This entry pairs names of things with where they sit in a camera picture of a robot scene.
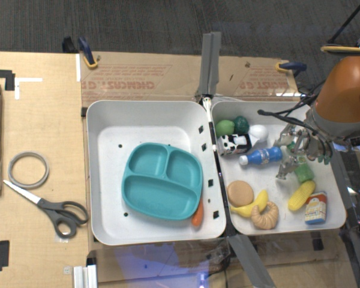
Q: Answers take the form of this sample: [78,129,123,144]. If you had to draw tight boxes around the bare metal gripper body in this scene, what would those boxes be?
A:
[289,121,334,163]

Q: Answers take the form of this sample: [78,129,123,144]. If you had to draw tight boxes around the white plastic tray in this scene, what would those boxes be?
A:
[210,100,347,236]
[86,100,227,246]

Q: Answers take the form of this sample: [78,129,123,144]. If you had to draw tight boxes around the white rounded toy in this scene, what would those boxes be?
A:
[247,124,269,145]

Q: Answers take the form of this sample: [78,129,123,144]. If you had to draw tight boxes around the blue bottle white cap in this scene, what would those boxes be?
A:
[238,146,283,166]

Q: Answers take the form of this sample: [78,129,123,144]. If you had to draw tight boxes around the yellow corn cob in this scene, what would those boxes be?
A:
[287,179,316,212]

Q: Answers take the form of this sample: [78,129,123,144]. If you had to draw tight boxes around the dark green toy vegetable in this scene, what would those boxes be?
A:
[233,115,250,134]

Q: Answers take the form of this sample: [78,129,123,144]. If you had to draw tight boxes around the yellow banana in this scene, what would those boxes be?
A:
[229,189,269,218]

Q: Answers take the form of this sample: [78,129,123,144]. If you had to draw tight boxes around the white red blue carton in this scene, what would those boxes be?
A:
[304,191,328,225]

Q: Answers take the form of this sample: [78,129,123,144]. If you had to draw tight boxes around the cow print milk carton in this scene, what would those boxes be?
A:
[217,133,253,157]

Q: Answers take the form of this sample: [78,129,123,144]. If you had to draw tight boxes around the tan round biscuit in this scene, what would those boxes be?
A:
[226,180,255,208]

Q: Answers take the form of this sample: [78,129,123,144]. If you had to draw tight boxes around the tan croissant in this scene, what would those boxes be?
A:
[251,201,280,230]

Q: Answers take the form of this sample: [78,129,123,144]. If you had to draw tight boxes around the light green lime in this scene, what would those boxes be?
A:
[215,119,235,137]

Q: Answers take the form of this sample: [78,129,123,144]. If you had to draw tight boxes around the orange carrot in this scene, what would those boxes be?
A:
[191,201,205,227]

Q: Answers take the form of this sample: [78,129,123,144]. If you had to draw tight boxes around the teal divided plate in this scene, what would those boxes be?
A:
[121,142,204,221]

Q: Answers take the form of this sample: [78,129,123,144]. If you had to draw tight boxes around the brown cardboard board red print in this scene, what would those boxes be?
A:
[80,51,349,284]

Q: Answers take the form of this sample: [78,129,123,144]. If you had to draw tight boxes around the grey tape roll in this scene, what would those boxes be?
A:
[7,151,50,190]

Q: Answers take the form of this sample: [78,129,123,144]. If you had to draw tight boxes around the grey handled scissors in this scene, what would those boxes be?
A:
[2,179,89,239]

